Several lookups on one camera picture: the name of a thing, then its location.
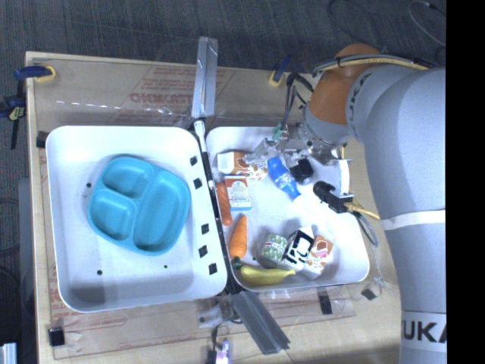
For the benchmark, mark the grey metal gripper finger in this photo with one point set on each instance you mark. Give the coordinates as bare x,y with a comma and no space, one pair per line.
264,147
253,159

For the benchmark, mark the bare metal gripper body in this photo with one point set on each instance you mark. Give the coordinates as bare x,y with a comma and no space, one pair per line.
299,146

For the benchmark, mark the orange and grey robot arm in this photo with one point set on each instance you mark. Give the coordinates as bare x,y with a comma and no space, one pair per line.
409,135

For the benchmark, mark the blue bottle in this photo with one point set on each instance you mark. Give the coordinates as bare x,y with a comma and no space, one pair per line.
282,176

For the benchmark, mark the red and yellow printed carton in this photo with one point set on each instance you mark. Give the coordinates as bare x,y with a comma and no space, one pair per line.
238,193

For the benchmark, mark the orange sausage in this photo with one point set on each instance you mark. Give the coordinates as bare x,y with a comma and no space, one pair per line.
224,207

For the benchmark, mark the white plastic tray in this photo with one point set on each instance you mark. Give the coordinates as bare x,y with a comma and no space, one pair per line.
273,214
125,279

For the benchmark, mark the orange carrot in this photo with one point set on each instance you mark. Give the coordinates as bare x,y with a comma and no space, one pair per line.
238,237

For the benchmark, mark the green and white can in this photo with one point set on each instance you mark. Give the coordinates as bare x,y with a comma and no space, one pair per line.
273,249

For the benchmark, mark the black and white carton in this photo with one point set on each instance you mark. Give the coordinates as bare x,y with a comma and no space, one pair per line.
299,250

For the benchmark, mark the blue divided plate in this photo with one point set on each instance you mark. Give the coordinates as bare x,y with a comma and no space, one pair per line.
151,211

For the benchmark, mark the yellow banana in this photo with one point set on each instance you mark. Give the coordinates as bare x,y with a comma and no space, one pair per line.
265,275

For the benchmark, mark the brown cardboard board red print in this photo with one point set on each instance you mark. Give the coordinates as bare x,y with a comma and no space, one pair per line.
151,85

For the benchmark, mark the black cylinder on white bracket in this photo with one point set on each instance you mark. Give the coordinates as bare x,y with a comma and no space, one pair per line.
333,197

